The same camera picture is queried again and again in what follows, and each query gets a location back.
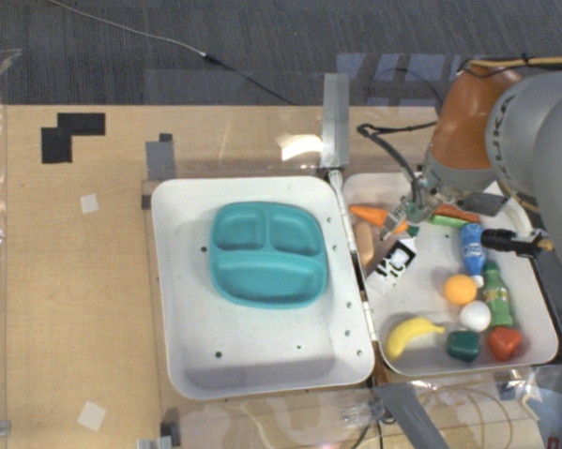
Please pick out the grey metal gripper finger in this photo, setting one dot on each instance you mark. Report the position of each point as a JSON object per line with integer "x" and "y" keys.
{"x": 393, "y": 219}
{"x": 386, "y": 233}

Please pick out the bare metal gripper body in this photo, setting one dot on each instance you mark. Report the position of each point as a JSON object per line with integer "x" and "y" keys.
{"x": 427, "y": 194}

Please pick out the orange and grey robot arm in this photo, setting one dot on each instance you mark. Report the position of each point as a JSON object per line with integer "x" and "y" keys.
{"x": 530, "y": 135}

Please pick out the orange carrot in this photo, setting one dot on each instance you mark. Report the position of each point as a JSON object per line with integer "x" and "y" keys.
{"x": 459, "y": 213}
{"x": 367, "y": 213}

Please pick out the green bar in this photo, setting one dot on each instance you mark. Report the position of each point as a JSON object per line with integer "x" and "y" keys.
{"x": 443, "y": 220}

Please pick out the white card with black print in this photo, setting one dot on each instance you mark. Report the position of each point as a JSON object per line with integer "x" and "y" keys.
{"x": 396, "y": 262}

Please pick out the blue bottle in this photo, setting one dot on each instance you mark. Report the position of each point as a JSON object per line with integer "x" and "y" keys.
{"x": 472, "y": 251}

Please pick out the white plastic tray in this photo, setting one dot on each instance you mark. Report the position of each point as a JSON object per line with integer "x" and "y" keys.
{"x": 269, "y": 351}
{"x": 430, "y": 300}

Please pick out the orange ball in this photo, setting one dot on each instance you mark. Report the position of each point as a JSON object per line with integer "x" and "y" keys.
{"x": 460, "y": 288}

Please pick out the yellow banana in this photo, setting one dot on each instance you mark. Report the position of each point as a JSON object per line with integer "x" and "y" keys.
{"x": 406, "y": 334}

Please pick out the white ball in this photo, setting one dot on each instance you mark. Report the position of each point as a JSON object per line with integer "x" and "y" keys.
{"x": 475, "y": 316}

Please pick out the green bottle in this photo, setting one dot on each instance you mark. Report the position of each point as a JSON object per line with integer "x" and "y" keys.
{"x": 497, "y": 301}

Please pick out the teal divided plate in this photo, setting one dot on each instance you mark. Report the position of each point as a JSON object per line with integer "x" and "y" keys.
{"x": 265, "y": 276}

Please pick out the dark green pepper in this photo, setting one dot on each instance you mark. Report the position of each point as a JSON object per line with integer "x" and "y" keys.
{"x": 463, "y": 347}

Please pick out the red pepper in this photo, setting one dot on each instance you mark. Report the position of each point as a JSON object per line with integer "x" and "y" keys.
{"x": 503, "y": 343}

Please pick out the black cylinder on white bracket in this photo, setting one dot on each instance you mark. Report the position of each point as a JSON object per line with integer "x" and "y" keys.
{"x": 502, "y": 240}

